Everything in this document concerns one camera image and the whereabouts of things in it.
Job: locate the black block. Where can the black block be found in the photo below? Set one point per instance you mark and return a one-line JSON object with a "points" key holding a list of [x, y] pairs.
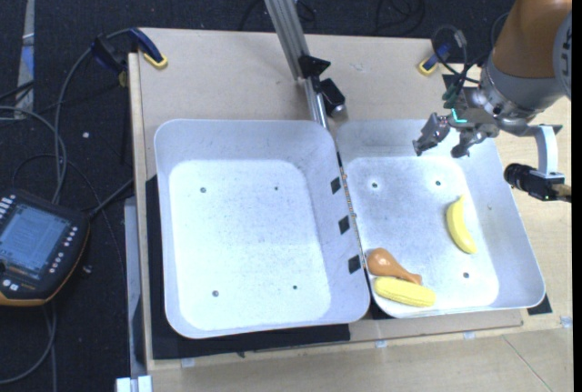
{"points": [[332, 95]]}

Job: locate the brown chicken drumstick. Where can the brown chicken drumstick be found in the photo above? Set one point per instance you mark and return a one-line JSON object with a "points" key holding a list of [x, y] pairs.
{"points": [[384, 263]]}

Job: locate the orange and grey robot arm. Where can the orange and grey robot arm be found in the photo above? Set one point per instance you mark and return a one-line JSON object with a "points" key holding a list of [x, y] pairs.
{"points": [[527, 31]]}

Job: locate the pale wood board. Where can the pale wood board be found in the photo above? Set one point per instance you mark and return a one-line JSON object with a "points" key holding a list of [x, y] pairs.
{"points": [[236, 76]]}

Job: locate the black cylinder on white bracket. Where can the black cylinder on white bracket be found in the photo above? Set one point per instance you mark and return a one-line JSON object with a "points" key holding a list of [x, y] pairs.
{"points": [[532, 178]]}

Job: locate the yellow corn cob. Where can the yellow corn cob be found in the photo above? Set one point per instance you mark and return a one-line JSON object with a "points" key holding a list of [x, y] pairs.
{"points": [[404, 291]]}

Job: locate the white plastic tray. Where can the white plastic tray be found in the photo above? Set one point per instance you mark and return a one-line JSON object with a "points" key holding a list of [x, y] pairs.
{"points": [[245, 240], [409, 226]]}

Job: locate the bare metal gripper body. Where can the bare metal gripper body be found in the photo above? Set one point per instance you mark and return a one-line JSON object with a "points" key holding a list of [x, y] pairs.
{"points": [[477, 113]]}

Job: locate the yellow banana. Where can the yellow banana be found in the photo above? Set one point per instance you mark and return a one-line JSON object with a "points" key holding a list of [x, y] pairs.
{"points": [[459, 226]]}

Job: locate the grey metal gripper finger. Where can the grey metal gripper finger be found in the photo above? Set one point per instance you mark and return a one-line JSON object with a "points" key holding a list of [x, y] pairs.
{"points": [[432, 133], [466, 144]]}

